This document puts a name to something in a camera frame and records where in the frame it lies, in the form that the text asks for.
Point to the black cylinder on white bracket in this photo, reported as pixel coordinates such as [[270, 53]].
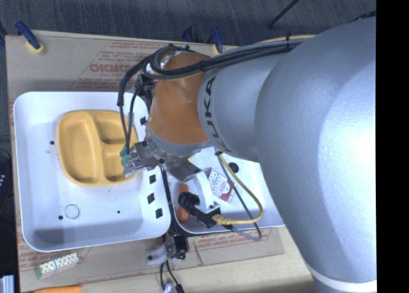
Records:
[[206, 203]]

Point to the orange sausage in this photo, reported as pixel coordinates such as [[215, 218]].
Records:
[[183, 213]]

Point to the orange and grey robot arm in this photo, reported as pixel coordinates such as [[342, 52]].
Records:
[[287, 131]]

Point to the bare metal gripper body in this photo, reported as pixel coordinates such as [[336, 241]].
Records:
[[142, 157]]

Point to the thin black rod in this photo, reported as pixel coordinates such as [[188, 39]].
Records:
[[166, 192]]

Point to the white plastic tray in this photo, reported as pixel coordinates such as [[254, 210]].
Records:
[[96, 218], [246, 211]]

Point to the red and white carton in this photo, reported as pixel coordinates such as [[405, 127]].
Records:
[[221, 186]]

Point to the brown cardboard board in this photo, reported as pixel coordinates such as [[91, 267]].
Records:
[[64, 64]]

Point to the yellow divided plate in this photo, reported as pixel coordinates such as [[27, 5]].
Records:
[[80, 147]]

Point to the green and white patterned carton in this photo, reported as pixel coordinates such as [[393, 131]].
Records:
[[57, 265]]

